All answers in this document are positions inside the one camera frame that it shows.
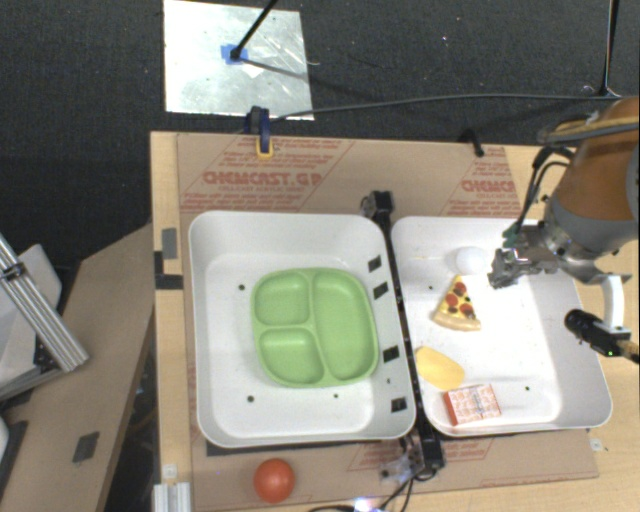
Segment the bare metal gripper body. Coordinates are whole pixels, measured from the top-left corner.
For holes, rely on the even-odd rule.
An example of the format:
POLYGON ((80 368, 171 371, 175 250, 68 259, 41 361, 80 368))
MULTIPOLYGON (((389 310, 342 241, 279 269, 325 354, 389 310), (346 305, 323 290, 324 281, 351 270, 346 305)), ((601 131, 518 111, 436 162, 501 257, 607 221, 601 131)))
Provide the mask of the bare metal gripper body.
POLYGON ((606 278, 596 261, 617 249, 617 223, 514 223, 508 228, 512 253, 536 260, 544 273, 562 270, 583 284, 606 278))

